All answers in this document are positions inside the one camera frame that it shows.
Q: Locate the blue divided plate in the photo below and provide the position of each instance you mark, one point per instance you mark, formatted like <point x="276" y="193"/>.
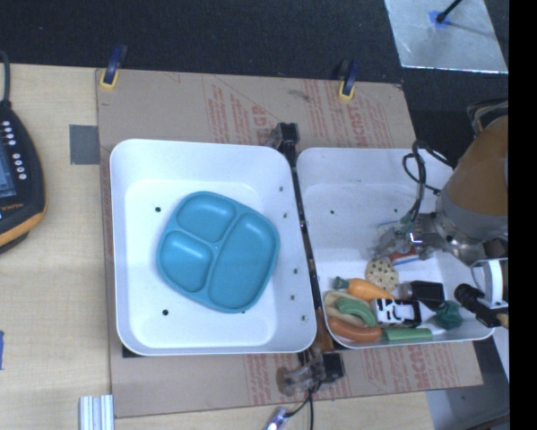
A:
<point x="232" y="258"/>

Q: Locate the pale yellow banana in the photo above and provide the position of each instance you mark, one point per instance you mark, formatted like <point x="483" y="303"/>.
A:
<point x="331" y="306"/>

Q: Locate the white plastic tray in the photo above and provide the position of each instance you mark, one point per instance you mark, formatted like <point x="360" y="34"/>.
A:
<point x="142" y="329"/>
<point x="349" y="182"/>

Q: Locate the black and grey bottle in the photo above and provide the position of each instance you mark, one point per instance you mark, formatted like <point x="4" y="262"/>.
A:
<point x="427" y="291"/>

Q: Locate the white red and blue packet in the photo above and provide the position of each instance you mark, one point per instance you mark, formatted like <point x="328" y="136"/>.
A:
<point x="404" y="258"/>

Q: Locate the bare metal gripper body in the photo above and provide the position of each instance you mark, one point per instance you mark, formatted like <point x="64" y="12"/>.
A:
<point x="463" y="246"/>

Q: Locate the green broccoli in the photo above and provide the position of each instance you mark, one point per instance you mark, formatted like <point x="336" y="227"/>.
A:
<point x="448" y="315"/>

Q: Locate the orange carrot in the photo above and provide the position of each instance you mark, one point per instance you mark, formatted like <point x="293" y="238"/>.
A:
<point x="366" y="288"/>

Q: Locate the black and white carton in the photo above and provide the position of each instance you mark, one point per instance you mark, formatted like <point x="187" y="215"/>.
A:
<point x="395" y="312"/>

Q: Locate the green pea pod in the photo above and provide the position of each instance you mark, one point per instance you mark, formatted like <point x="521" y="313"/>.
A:
<point x="360" y="309"/>

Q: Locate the tan round biscuit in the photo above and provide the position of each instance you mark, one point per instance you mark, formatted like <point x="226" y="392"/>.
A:
<point x="381" y="273"/>

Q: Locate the orange sausage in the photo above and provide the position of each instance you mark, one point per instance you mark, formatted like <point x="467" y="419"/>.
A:
<point x="353" y="332"/>

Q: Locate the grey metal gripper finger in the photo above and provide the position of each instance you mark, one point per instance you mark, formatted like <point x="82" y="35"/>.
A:
<point x="387" y="242"/>
<point x="426" y="251"/>

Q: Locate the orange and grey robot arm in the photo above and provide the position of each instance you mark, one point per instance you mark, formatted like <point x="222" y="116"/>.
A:
<point x="478" y="182"/>

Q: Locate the black cylinder on white bracket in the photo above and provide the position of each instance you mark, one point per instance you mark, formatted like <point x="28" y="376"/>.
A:
<point x="478" y="303"/>

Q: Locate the green stick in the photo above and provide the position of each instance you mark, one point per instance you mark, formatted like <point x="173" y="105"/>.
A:
<point x="409" y="334"/>

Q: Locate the brown cardboard board red print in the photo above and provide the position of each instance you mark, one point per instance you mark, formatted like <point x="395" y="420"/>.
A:
<point x="250" y="101"/>

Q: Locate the thin black and white rod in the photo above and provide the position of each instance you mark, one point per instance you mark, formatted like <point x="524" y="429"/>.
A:
<point x="305" y="235"/>

